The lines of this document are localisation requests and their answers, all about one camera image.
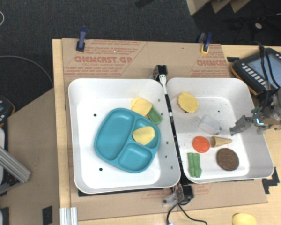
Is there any yellow potato chip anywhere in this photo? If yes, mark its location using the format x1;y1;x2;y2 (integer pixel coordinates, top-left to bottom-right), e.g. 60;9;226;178
130;97;142;110
131;98;153;117
132;126;156;146

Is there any thin black and white rod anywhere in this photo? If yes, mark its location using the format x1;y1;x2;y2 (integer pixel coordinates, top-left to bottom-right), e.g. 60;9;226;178
158;75;186;185

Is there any white plastic tray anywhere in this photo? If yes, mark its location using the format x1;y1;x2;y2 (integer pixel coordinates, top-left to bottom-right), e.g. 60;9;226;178
67;77;181;195
165;76;275;184

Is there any brown round cookie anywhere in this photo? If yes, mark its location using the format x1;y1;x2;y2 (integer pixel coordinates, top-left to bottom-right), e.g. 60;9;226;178
216;148;240;172

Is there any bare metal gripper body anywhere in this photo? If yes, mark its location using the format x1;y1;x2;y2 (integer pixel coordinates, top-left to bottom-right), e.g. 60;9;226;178
251;105;281;135

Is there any yellow ruffled round biscuit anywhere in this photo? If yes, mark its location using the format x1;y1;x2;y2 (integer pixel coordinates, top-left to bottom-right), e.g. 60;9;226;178
177;92;200;114

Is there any yellow lemon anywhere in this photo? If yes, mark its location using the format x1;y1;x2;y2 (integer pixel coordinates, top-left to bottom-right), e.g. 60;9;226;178
231;212;257;225

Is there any tan ice cream cone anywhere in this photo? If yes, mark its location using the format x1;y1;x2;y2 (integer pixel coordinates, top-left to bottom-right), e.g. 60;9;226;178
210;135;233;148

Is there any green asparagus bunch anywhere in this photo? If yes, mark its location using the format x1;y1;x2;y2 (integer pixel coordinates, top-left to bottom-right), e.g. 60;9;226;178
187;152;202;179

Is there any black block with wires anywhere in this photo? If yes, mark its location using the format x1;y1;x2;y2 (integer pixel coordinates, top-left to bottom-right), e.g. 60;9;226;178
154;64;169;80
182;185;195;201

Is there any blue divided plate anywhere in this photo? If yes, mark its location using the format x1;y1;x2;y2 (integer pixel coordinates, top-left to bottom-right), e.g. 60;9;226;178
94;107;161;173

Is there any clear plastic cup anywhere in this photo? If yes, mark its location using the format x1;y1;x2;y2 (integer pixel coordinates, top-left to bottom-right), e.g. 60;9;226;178
198;115;222;135

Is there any brown cardboard board red print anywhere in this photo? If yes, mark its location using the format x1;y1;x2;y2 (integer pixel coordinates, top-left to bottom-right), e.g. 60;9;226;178
61;38;268;221

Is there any orange round slice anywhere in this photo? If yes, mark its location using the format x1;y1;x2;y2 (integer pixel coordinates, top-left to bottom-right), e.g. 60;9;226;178
192;135;211;154

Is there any green pea pod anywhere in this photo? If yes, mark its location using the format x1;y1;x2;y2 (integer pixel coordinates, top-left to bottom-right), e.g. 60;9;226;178
147;107;163;125

